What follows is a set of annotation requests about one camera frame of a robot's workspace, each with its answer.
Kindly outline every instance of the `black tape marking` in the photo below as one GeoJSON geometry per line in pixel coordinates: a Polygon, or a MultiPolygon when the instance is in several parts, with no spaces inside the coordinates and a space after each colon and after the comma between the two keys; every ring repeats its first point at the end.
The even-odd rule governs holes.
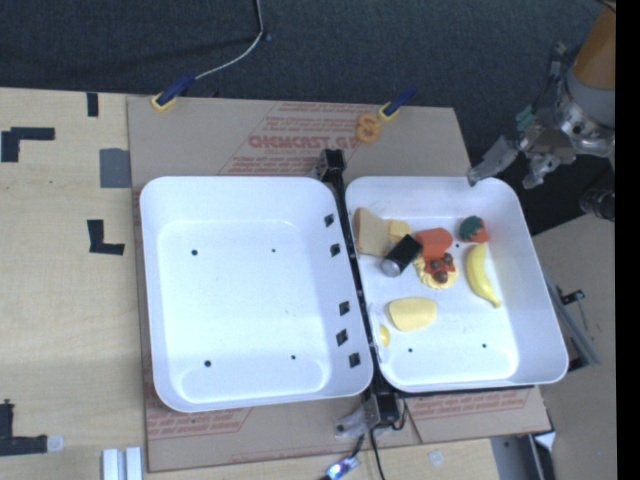
{"type": "Polygon", "coordinates": [[[87,93],[87,116],[98,117],[99,112],[100,112],[100,109],[98,105],[98,93],[88,92],[87,93]]]}
{"type": "Polygon", "coordinates": [[[46,453],[47,436],[15,437],[13,435],[13,407],[9,400],[0,404],[0,456],[46,453]]]}
{"type": "Polygon", "coordinates": [[[105,244],[104,243],[104,221],[103,220],[88,220],[87,227],[89,228],[89,252],[95,252],[98,254],[115,254],[122,256],[124,254],[124,244],[105,244]]]}
{"type": "Polygon", "coordinates": [[[54,140],[55,138],[55,128],[12,127],[9,131],[2,132],[0,162],[18,161],[21,140],[54,140]]]}

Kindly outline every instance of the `white cable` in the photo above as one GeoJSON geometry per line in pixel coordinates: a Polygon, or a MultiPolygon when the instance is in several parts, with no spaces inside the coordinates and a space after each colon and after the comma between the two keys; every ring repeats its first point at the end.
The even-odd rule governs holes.
{"type": "Polygon", "coordinates": [[[260,25],[260,32],[258,32],[258,36],[255,38],[253,43],[251,43],[251,46],[249,46],[249,48],[247,48],[244,51],[244,53],[242,53],[241,55],[239,55],[235,59],[227,62],[226,64],[222,64],[221,66],[218,66],[216,68],[213,68],[213,69],[210,69],[210,70],[205,71],[203,73],[200,73],[199,75],[197,75],[195,77],[196,80],[200,80],[201,78],[204,78],[205,76],[212,75],[213,73],[217,73],[218,71],[222,71],[223,69],[228,68],[229,66],[235,64],[236,62],[239,62],[242,59],[244,59],[247,55],[249,55],[255,49],[255,47],[260,42],[260,39],[262,39],[262,35],[264,34],[264,26],[263,26],[263,23],[262,23],[262,10],[261,10],[260,7],[261,7],[260,0],[256,0],[256,8],[257,8],[257,12],[258,12],[258,23],[260,25]]]}

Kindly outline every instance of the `toy banana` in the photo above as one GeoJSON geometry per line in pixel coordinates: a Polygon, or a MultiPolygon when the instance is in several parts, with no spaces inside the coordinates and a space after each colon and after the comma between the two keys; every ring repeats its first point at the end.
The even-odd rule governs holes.
{"type": "Polygon", "coordinates": [[[476,295],[487,299],[495,307],[502,305],[502,302],[496,297],[493,286],[487,277],[485,270],[485,260],[487,258],[487,244],[481,243],[474,245],[467,256],[467,279],[471,285],[471,289],[476,295]]]}

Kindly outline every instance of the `metal bracket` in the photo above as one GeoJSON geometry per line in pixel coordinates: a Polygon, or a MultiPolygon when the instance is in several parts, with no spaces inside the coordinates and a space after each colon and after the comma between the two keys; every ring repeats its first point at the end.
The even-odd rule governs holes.
{"type": "MultiPolygon", "coordinates": [[[[571,312],[565,307],[567,303],[563,301],[563,297],[558,287],[553,283],[546,272],[543,271],[543,275],[556,316],[569,334],[569,338],[571,338],[571,342],[580,356],[580,366],[587,364],[600,364],[598,352],[593,346],[590,338],[587,336],[587,333],[578,324],[571,312]]],[[[581,298],[584,298],[584,294],[582,294],[582,296],[579,294],[582,294],[581,290],[569,294],[567,297],[571,299],[570,302],[579,302],[581,298]]]]}
{"type": "Polygon", "coordinates": [[[581,299],[585,298],[585,294],[582,290],[576,290],[573,293],[569,293],[567,295],[561,295],[560,300],[566,306],[567,304],[571,304],[572,302],[578,302],[581,299]]]}
{"type": "Polygon", "coordinates": [[[371,396],[352,413],[335,419],[333,422],[333,430],[336,437],[357,439],[361,435],[369,432],[369,430],[380,423],[380,421],[378,400],[375,396],[371,396]]]}

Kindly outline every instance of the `yellow cheese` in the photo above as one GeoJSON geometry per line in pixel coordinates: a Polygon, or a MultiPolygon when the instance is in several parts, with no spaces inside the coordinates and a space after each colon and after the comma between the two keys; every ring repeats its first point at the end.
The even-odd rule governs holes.
{"type": "Polygon", "coordinates": [[[436,302],[426,297],[406,297],[389,303],[391,320],[401,331],[415,331],[431,325],[436,314],[436,302]]]}
{"type": "Polygon", "coordinates": [[[380,324],[380,341],[383,346],[388,346],[391,341],[391,335],[389,334],[389,329],[387,329],[384,325],[380,324]]]}
{"type": "Polygon", "coordinates": [[[384,257],[389,252],[387,221],[367,208],[358,208],[353,217],[356,249],[362,254],[384,257]]]}
{"type": "Polygon", "coordinates": [[[389,219],[387,223],[389,225],[387,235],[394,244],[402,240],[405,235],[411,234],[411,227],[403,220],[389,219]]]}

